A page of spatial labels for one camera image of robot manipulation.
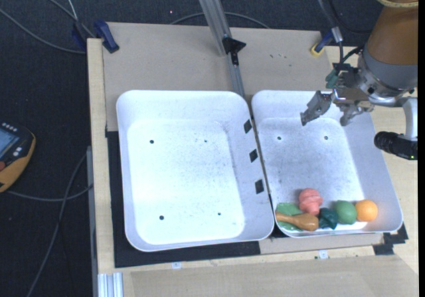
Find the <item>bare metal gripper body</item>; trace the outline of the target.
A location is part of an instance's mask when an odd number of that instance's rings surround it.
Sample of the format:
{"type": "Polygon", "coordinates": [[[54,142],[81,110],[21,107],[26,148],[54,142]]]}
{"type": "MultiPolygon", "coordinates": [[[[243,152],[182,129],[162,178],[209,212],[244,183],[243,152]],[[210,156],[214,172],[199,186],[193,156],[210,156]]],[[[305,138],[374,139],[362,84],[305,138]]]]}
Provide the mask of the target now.
{"type": "Polygon", "coordinates": [[[333,70],[331,88],[336,104],[371,111],[373,106],[397,106],[402,98],[402,90],[379,78],[365,60],[359,60],[356,67],[334,63],[333,70]]]}

